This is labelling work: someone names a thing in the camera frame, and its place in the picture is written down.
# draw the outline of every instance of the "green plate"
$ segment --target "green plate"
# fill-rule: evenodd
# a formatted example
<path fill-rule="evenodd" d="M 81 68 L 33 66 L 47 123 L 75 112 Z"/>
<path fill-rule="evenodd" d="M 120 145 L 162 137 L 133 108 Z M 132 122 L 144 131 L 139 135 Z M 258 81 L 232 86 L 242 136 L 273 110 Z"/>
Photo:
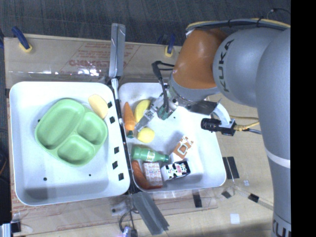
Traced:
<path fill-rule="evenodd" d="M 55 103 L 35 129 L 36 141 L 45 151 L 61 162 L 77 167 L 92 160 L 107 136 L 105 122 L 70 98 Z"/>

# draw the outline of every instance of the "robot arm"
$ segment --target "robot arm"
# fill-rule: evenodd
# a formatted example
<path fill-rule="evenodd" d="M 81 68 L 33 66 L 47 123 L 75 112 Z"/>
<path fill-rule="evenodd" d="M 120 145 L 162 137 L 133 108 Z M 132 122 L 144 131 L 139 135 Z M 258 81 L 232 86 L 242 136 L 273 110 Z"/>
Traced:
<path fill-rule="evenodd" d="M 228 36 L 218 29 L 222 26 L 256 28 Z M 232 136 L 235 120 L 220 103 L 205 98 L 221 92 L 236 103 L 257 108 L 274 188 L 272 237 L 290 237 L 290 26 L 242 19 L 196 23 L 187 31 L 165 94 L 171 106 L 166 112 L 182 106 L 216 114 L 219 120 L 205 118 L 201 127 Z M 155 107 L 152 115 L 158 110 Z M 148 119 L 143 121 L 136 125 L 138 131 Z"/>
<path fill-rule="evenodd" d="M 202 53 L 206 58 L 199 64 L 188 62 L 191 68 L 189 65 L 186 67 L 184 64 L 190 56 L 186 50 L 181 49 L 186 56 L 179 56 L 181 60 L 177 61 L 175 72 L 171 75 L 170 88 L 191 101 L 204 99 L 203 90 L 210 92 L 217 89 L 236 103 L 257 108 L 274 188 L 272 236 L 289 237 L 291 236 L 290 27 L 276 24 L 276 27 L 269 25 L 269 27 L 240 30 L 224 40 L 219 30 L 211 33 L 209 30 L 197 27 L 191 35 L 195 31 L 206 32 L 196 33 L 197 38 L 203 38 L 200 40 L 193 41 L 190 36 L 187 38 L 188 42 L 200 44 L 194 47 L 201 51 L 192 51 L 192 55 L 199 56 Z M 207 71 L 208 74 L 206 72 L 204 74 L 200 70 L 212 70 L 212 73 Z M 211 77 L 209 84 L 199 84 L 199 77 L 193 76 L 194 71 L 203 75 L 203 81 L 205 77 Z M 223 115 L 220 115 L 221 122 L 217 124 L 220 128 L 226 123 L 222 117 Z M 205 129 L 209 120 L 212 119 L 206 119 L 204 123 L 202 121 L 202 128 Z"/>

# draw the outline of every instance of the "green bottle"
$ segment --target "green bottle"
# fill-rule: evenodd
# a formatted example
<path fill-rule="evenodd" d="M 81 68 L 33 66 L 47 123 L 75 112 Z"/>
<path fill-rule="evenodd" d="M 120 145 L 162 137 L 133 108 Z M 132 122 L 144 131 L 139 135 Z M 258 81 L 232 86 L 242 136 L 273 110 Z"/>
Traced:
<path fill-rule="evenodd" d="M 159 160 L 163 162 L 169 161 L 169 155 L 162 155 L 152 149 L 141 148 L 137 146 L 133 147 L 132 149 L 132 158 L 133 160 L 143 160 L 149 162 L 155 162 Z"/>

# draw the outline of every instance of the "cracker box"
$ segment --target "cracker box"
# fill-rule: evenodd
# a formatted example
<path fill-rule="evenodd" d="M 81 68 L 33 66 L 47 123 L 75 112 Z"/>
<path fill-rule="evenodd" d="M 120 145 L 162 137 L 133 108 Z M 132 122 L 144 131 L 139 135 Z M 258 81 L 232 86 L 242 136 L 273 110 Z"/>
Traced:
<path fill-rule="evenodd" d="M 162 187 L 162 177 L 160 166 L 158 162 L 145 162 L 143 163 L 144 174 L 147 181 L 150 183 L 151 188 Z"/>

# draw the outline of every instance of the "wire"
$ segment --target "wire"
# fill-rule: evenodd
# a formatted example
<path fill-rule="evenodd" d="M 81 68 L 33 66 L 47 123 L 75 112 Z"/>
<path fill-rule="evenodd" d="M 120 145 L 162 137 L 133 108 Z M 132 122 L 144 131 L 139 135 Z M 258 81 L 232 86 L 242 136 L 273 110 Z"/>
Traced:
<path fill-rule="evenodd" d="M 269 14 L 272 13 L 272 12 L 276 12 L 277 10 L 283 10 L 285 12 L 287 12 L 288 14 L 291 15 L 291 12 L 286 10 L 286 9 L 283 9 L 283 8 L 272 8 L 271 10 L 269 10 L 269 12 L 267 13 L 267 19 L 269 19 Z"/>
<path fill-rule="evenodd" d="M 122 233 L 124 233 L 124 228 L 122 226 L 122 222 L 124 220 L 124 218 L 129 214 L 130 215 L 130 220 L 132 221 L 132 225 L 133 225 L 133 229 L 135 229 L 135 226 L 134 226 L 134 221 L 133 221 L 133 216 L 132 216 L 132 212 L 138 214 L 139 212 L 137 210 L 135 210 L 134 208 L 131 209 L 131 210 L 128 210 L 126 213 L 124 213 L 121 218 L 119 219 L 119 222 L 118 222 L 118 225 L 119 225 L 119 228 L 120 230 L 122 231 Z"/>
<path fill-rule="evenodd" d="M 4 49 L 4 34 L 0 28 L 0 48 Z"/>
<path fill-rule="evenodd" d="M 250 129 L 249 129 L 250 127 L 253 127 L 253 126 L 259 124 L 259 119 L 255 118 L 255 117 L 239 117 L 239 116 L 233 116 L 233 115 L 230 115 L 230 117 L 234 118 L 234 119 L 254 119 L 254 120 L 257 120 L 256 122 L 248 124 L 248 125 L 238 125 L 238 124 L 236 124 L 234 126 L 234 130 L 239 131 L 239 132 L 241 132 L 241 131 L 250 131 Z"/>
<path fill-rule="evenodd" d="M 277 30 L 286 30 L 290 28 L 290 25 L 270 20 L 270 19 L 261 19 L 261 18 L 251 18 L 251 19 L 234 19 L 234 20 L 225 20 L 225 21 L 202 21 L 189 24 L 186 27 L 186 31 L 191 31 L 193 29 L 214 29 L 220 27 L 233 27 L 233 26 L 257 26 L 257 27 L 267 27 Z"/>
<path fill-rule="evenodd" d="M 10 181 L 4 178 L 3 176 L 0 176 L 0 180 L 6 182 L 6 184 L 10 185 Z"/>
<path fill-rule="evenodd" d="M 255 129 L 247 129 L 247 130 L 244 130 L 244 132 L 253 132 L 253 133 L 256 133 L 256 134 L 262 134 L 261 131 L 255 130 Z"/>
<path fill-rule="evenodd" d="M 165 65 L 165 66 L 170 66 L 170 67 L 174 67 L 174 65 L 168 64 L 168 63 L 164 63 L 162 61 L 155 61 L 154 63 L 152 63 L 153 72 L 156 75 L 156 77 L 158 78 L 158 81 L 159 81 L 159 83 L 161 84 L 161 87 L 162 87 L 163 107 L 165 108 L 164 112 L 168 113 L 169 112 L 168 95 L 167 95 L 166 89 L 165 89 L 164 84 L 163 84 L 163 79 L 162 79 L 162 75 L 161 75 L 160 70 L 173 70 L 173 69 L 172 68 L 159 68 L 158 64 Z"/>

